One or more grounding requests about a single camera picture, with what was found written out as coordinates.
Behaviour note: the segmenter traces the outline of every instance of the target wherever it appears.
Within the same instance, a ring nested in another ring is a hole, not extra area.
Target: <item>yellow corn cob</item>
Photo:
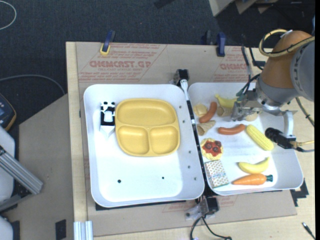
[[[270,151],[274,148],[273,142],[252,124],[249,124],[245,130],[251,139],[253,139],[254,142],[257,143],[262,149]]]

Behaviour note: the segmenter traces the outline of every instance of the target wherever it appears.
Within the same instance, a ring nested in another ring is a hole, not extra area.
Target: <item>black floor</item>
[[[216,17],[209,0],[1,1],[16,9],[13,24],[0,30],[0,93],[15,108],[17,126],[63,92],[45,78],[1,79],[41,75],[55,80],[67,92],[67,41],[103,42],[107,32],[114,30],[114,41],[119,43],[197,45],[210,30],[212,36],[224,32],[226,45],[257,47],[263,35],[273,29],[311,33],[316,0],[279,0],[262,14],[253,6],[241,15],[231,3]],[[13,17],[14,10],[0,2],[0,28]]]

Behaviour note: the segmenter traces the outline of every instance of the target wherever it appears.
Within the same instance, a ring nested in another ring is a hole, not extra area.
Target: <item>table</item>
[[[193,61],[196,60],[198,50],[191,45],[172,45],[172,50],[185,49],[193,52]],[[206,52],[214,53],[214,46],[205,48]],[[259,52],[254,51],[256,60],[260,60]],[[68,81],[68,105],[69,105],[69,126],[71,143],[71,164],[72,164],[72,189],[73,189],[73,210],[74,221],[85,222],[88,220],[87,196],[85,187],[85,172],[83,159],[82,126],[79,117],[80,100],[77,68],[77,43],[66,43],[67,56],[67,81]],[[314,118],[314,103],[302,100],[305,108]],[[289,105],[290,110],[297,110],[294,115],[294,134],[300,142],[314,140],[314,128],[304,118],[295,101]],[[315,234],[315,158],[314,152],[298,153],[300,165],[308,187],[307,198],[298,200],[297,215],[288,217],[268,218],[261,220],[247,220],[231,223],[220,223],[212,225],[212,230],[223,236],[232,236],[234,240],[253,239],[308,239],[310,236],[302,226],[305,222]],[[121,240],[121,239],[188,239],[190,227],[173,228],[166,230],[154,230],[136,233],[126,233],[108,236],[99,236],[97,240]],[[205,226],[199,225],[195,228],[194,236],[199,239],[212,239],[211,233]]]

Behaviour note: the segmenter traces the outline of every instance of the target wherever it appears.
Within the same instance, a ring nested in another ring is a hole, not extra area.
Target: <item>carrot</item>
[[[262,173],[253,173],[247,176],[236,179],[232,182],[234,185],[262,185],[265,182],[272,182],[274,177],[272,175],[263,175]]]
[[[241,133],[244,129],[246,129],[246,126],[243,123],[241,123],[233,128],[219,127],[218,133],[223,135],[234,135]]]
[[[208,112],[199,118],[199,122],[201,124],[209,122],[209,120],[215,115],[217,111],[217,107],[218,107],[218,104],[215,101],[211,102]]]

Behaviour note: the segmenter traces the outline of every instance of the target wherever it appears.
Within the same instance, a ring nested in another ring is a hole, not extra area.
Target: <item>toy sausage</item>
[[[241,123],[233,128],[219,127],[218,133],[223,135],[234,135],[242,132],[244,129],[246,129],[246,126]]]
[[[217,111],[217,107],[218,107],[218,104],[215,101],[211,102],[208,112],[199,118],[199,122],[201,124],[209,122],[209,120],[215,115]]]

